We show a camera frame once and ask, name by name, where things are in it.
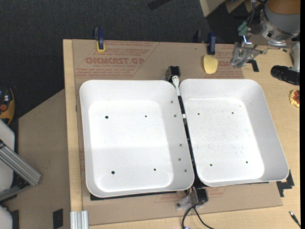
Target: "blue clamp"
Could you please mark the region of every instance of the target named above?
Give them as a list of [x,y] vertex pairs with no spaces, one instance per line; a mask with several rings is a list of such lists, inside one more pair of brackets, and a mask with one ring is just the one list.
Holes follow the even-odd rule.
[[93,37],[96,40],[97,52],[104,52],[106,50],[104,42],[104,30],[100,27],[95,27]]
[[208,34],[208,54],[214,55],[215,54],[215,43],[216,43],[216,35],[213,32]]

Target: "black carpet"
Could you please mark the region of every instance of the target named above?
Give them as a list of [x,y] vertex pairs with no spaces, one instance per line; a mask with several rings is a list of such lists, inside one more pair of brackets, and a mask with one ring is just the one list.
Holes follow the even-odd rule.
[[0,0],[0,83],[19,118],[64,88],[63,39],[92,39],[100,26],[106,40],[192,42],[201,30],[234,43],[242,21],[224,4],[205,18],[199,0]]

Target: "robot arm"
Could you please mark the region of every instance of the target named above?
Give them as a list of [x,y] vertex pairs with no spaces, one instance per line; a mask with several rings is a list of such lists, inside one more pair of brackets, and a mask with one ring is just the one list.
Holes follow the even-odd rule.
[[[294,54],[299,54],[296,52],[300,48],[299,42],[293,42],[291,39],[300,34],[300,12],[301,0],[268,0],[261,10],[259,24],[244,22],[238,28],[239,35],[243,36],[244,40],[242,43],[234,44],[231,65],[238,68],[243,67],[259,54],[266,54],[268,49],[293,48]],[[273,76],[284,80],[278,75],[276,76],[279,69],[283,68],[274,70],[272,73],[275,75]],[[290,79],[287,82],[299,84],[299,64],[295,63],[291,71],[293,72],[290,78],[294,78],[296,77],[294,75],[298,74],[298,80]]]

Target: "table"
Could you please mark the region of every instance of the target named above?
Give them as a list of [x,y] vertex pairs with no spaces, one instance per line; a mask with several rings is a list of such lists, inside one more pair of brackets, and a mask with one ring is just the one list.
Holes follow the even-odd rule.
[[[75,75],[74,75],[74,40],[63,40],[64,70],[65,70],[65,95],[67,114],[67,138],[69,154],[69,177],[70,177],[70,200],[72,211],[82,211],[83,201],[81,192],[80,153],[78,141]],[[207,54],[204,43],[168,43],[160,42],[158,46],[164,46],[168,53],[160,54],[160,61],[167,62],[167,55],[174,60],[172,52],[177,52],[180,58],[188,60],[193,67],[201,68],[200,56]],[[293,189],[285,190],[282,198],[283,205],[273,208],[251,209],[203,215],[203,220],[209,226],[220,228],[297,228],[296,223],[289,215],[292,211],[300,220],[300,112],[299,108],[289,102],[291,90],[299,89],[285,82],[281,82],[270,75],[274,65],[292,66],[289,52],[283,50],[269,50],[266,55],[256,58],[260,72],[254,72],[250,65],[242,69],[245,79],[257,81],[263,88],[276,130],[278,132],[285,156],[294,179]],[[115,229],[115,228],[181,228],[181,217],[164,219],[151,219],[112,223],[105,225],[90,226],[92,229]],[[194,215],[187,217],[186,225],[191,228],[202,228],[202,224]]]

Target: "orange and black tool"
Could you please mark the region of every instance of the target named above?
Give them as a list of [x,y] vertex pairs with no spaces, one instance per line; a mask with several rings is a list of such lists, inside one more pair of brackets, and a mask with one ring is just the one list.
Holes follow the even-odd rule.
[[15,99],[9,87],[0,85],[0,119],[9,125],[15,114]]

